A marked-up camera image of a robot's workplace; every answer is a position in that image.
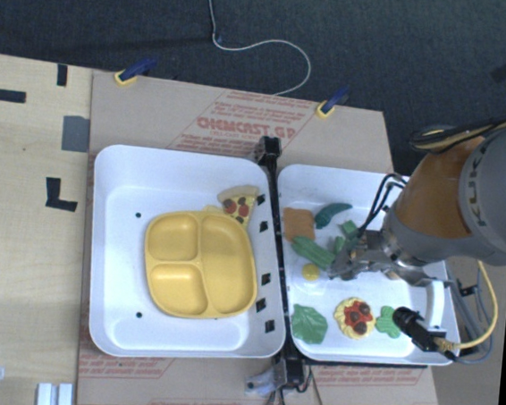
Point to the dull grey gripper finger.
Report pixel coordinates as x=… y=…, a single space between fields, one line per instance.
x=338 y=265
x=353 y=273

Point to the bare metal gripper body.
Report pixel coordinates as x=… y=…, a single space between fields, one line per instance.
x=380 y=255

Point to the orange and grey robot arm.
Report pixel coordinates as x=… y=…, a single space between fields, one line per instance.
x=455 y=205

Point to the white plastic tray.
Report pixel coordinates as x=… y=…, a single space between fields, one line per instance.
x=117 y=250
x=360 y=289

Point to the small green toy vegetable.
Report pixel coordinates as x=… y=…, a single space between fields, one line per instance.
x=338 y=244
x=349 y=229

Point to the yellow round toy piece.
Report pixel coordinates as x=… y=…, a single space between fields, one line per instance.
x=310 y=271

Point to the green toy cucumber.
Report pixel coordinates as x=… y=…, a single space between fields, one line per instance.
x=313 y=250

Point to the toy spaghetti with meatballs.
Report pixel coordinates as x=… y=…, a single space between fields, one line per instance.
x=354 y=318

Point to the dark green toy pepper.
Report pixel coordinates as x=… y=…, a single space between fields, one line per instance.
x=330 y=213

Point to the orange toy bread slice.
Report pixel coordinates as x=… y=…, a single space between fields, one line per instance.
x=298 y=224

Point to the thin black rod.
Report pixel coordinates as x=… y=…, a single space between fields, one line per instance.
x=280 y=254

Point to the green toy broccoli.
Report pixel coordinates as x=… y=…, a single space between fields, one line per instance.
x=386 y=323

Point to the green toy lettuce leaf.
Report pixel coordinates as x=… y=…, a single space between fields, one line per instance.
x=309 y=324

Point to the yellow divided plate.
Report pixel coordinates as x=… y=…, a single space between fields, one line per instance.
x=224 y=261

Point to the toy pizza slice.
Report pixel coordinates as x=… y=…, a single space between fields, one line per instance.
x=239 y=202

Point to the brown cardboard board red print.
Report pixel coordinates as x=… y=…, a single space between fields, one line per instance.
x=154 y=115

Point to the black cylinder on white bracket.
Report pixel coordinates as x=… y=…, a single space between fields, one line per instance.
x=417 y=327

